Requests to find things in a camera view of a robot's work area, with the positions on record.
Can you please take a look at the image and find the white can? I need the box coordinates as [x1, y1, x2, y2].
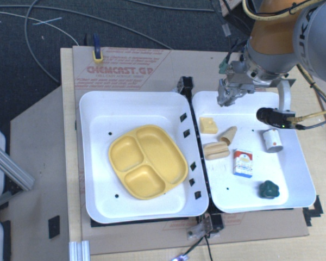
[262, 128, 284, 154]

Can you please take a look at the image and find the black block with thin wires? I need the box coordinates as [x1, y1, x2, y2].
[175, 76, 194, 95]
[186, 213, 224, 240]

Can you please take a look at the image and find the red and white carton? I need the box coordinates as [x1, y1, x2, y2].
[233, 148, 254, 179]

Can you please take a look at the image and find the dark green broccoli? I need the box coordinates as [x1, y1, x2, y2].
[258, 180, 281, 200]

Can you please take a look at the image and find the yellow divided plate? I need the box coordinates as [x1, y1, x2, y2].
[108, 124, 189, 201]

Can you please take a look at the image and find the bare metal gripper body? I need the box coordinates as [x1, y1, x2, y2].
[224, 60, 273, 94]

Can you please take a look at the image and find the tan hot dog bun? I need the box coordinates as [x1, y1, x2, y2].
[203, 141, 231, 161]

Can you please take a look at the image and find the black cylinder on white bracket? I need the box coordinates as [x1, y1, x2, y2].
[256, 79, 297, 131]

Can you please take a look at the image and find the tan ice cream cone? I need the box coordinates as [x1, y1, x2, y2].
[217, 126, 238, 146]

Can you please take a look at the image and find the yellow cheese wedge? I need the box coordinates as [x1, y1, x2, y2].
[199, 116, 218, 135]

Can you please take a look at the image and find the brown cardboard board red print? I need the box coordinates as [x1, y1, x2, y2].
[72, 45, 311, 256]

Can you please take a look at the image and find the white plastic tray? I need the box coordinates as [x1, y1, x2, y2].
[191, 90, 317, 214]
[78, 90, 210, 224]

